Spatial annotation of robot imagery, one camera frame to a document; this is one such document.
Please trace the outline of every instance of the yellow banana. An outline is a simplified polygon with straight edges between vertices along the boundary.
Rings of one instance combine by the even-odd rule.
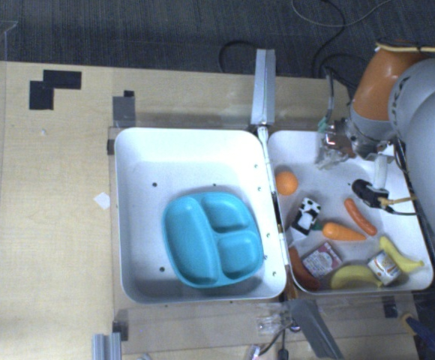
[[[414,261],[401,255],[392,241],[385,236],[381,236],[379,239],[379,247],[391,257],[402,272],[410,273],[424,265],[422,260]]]
[[[346,265],[339,268],[331,278],[331,289],[345,288],[352,281],[364,281],[381,287],[383,283],[376,278],[374,273],[366,265]]]

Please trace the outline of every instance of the dark floor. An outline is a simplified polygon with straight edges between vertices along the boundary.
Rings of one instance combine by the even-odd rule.
[[[385,0],[330,1],[350,23]],[[295,6],[341,23],[329,3]],[[394,0],[322,49],[339,28],[304,21],[291,0],[0,0],[0,20],[19,23],[8,39],[13,61],[252,74],[260,47],[276,50],[278,75],[317,76],[330,65],[348,86],[378,38],[435,45],[435,0]]]

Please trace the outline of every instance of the can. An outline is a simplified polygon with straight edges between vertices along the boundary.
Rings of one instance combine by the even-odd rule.
[[[367,262],[367,266],[384,285],[392,283],[401,274],[399,267],[384,250],[381,250],[375,257],[371,258]]]

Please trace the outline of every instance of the orange fruit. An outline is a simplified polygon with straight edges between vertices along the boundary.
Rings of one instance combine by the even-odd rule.
[[[277,192],[284,196],[294,194],[298,189],[298,179],[290,171],[279,172],[276,175],[276,189]]]

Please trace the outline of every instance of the wooden surface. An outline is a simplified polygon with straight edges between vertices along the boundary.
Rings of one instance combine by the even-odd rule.
[[[251,114],[253,77],[21,63],[4,68],[0,359],[90,359],[92,335],[109,334],[114,317],[110,210],[93,200],[110,193],[106,145],[113,96],[135,91],[138,125],[238,128]],[[53,111],[29,110],[29,81],[42,80],[43,69],[82,71],[82,89],[55,90]],[[314,129],[327,95],[326,81],[277,78],[277,122]],[[337,116],[345,115],[346,102],[338,86]],[[363,307],[323,308],[347,359],[417,359],[413,339],[396,319],[377,310],[379,316],[367,316]],[[244,357],[246,346],[234,344],[164,352],[186,332],[178,320],[171,330],[152,331],[155,326],[148,333],[154,360]],[[218,325],[206,328],[208,337],[218,332]],[[289,349],[291,359],[314,359],[302,334],[289,339]],[[372,357],[374,350],[382,357]],[[139,351],[124,358],[137,357]]]

